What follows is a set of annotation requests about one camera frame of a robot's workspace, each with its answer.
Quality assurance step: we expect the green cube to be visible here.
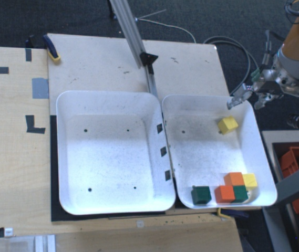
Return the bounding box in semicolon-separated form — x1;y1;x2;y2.
190;185;212;206
231;185;249;204

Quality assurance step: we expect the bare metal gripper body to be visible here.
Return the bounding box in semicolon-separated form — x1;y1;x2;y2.
252;69;299;98

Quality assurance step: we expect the yellow cube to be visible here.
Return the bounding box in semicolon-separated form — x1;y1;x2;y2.
242;173;259;192
217;115;239;136

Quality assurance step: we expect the thin black and white rod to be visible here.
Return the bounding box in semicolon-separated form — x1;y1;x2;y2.
162;111;176;180

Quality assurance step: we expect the white plastic tray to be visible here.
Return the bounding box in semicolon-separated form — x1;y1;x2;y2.
56;90;177;216
161;93;279;210

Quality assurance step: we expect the black cylinder on white bracket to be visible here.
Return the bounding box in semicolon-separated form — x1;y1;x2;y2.
286;113;299;131

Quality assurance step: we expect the orange cube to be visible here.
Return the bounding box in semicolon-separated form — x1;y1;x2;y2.
214;185;236;204
223;172;245;187

